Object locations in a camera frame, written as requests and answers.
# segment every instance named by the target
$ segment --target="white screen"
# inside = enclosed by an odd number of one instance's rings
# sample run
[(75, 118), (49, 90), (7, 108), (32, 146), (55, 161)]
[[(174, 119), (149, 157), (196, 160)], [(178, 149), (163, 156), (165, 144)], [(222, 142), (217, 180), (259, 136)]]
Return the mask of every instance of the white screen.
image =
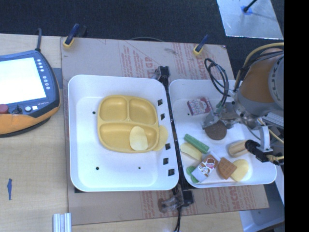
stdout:
[(0, 104), (45, 97), (34, 58), (0, 62)]

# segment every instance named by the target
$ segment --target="black floor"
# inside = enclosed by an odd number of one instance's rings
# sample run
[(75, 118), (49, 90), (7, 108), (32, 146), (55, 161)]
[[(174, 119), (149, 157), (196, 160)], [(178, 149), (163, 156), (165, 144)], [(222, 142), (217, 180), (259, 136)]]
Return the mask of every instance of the black floor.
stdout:
[[(284, 35), (284, 0), (271, 0)], [(226, 45), (236, 76), (254, 49), (282, 40), (227, 37), (217, 0), (0, 0), (0, 33), (67, 36), (75, 23), (87, 37)]]

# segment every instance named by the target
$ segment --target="cardboard sheet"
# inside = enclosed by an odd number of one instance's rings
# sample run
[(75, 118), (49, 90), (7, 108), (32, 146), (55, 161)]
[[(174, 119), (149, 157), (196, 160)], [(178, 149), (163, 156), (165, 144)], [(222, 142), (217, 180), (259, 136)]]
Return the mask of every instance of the cardboard sheet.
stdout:
[[(169, 66), (170, 81), (209, 79), (204, 66), (206, 58), (221, 65), (229, 79), (234, 79), (224, 46), (207, 44), (196, 57), (192, 52), (195, 45), (83, 38), (76, 38), (70, 48), (61, 44), (68, 200), (72, 225), (172, 217), (177, 216), (177, 212), (162, 213), (158, 209), (158, 200), (170, 198), (171, 190), (80, 192), (73, 186), (70, 180), (69, 80), (79, 74), (152, 78), (158, 66)], [(195, 202), (183, 209), (184, 216), (269, 207), (263, 185), (193, 189), (192, 192)]]

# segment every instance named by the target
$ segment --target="yellow potato slice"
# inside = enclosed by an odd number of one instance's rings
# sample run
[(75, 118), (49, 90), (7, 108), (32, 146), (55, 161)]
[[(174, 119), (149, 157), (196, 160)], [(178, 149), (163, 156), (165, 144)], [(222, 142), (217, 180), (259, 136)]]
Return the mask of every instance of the yellow potato slice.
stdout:
[(180, 150), (181, 152), (193, 157), (194, 159), (198, 161), (202, 161), (202, 152), (200, 152), (197, 148), (195, 148), (192, 144), (190, 143), (183, 143), (180, 145)]
[(148, 148), (148, 141), (145, 130), (142, 127), (135, 126), (130, 131), (130, 146), (133, 150), (146, 150)]
[(231, 178), (235, 181), (241, 181), (249, 170), (249, 164), (245, 159), (239, 159), (233, 162), (237, 169), (231, 174)]
[(162, 149), (165, 146), (166, 141), (168, 140), (168, 138), (169, 138), (168, 130), (165, 128), (165, 126), (160, 125), (159, 126), (159, 142), (154, 147), (153, 151), (158, 151), (158, 150)]

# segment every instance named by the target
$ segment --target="wooden table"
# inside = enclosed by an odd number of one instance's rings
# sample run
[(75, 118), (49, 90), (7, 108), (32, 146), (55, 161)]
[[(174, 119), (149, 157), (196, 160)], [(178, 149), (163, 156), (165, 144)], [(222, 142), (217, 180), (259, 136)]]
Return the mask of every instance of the wooden table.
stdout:
[[(0, 34), (0, 55), (34, 50), (36, 35)], [(43, 36), (41, 51), (61, 68), (61, 37)], [(50, 232), (53, 214), (69, 212), (63, 106), (39, 128), (0, 138), (0, 231)], [(12, 179), (9, 200), (7, 184)], [(73, 232), (172, 232), (177, 217), (73, 226)], [(239, 232), (239, 212), (181, 218), (181, 231)]]

